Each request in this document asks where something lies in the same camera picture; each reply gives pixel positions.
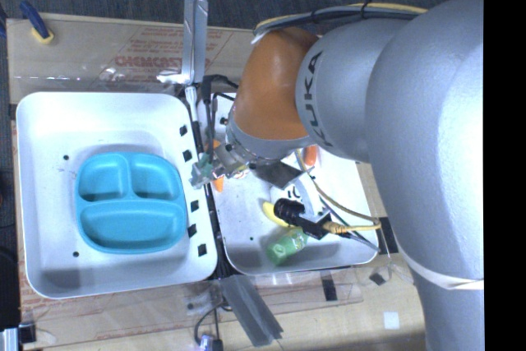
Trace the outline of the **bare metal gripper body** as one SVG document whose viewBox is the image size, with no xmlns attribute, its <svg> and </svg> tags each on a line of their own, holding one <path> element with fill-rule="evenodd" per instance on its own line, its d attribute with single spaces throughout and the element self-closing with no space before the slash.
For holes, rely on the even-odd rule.
<svg viewBox="0 0 526 351">
<path fill-rule="evenodd" d="M 214 149 L 213 174 L 233 178 L 245 171 L 271 186 L 285 189 L 302 171 L 279 159 L 267 159 L 245 150 L 239 144 L 220 144 Z"/>
</svg>

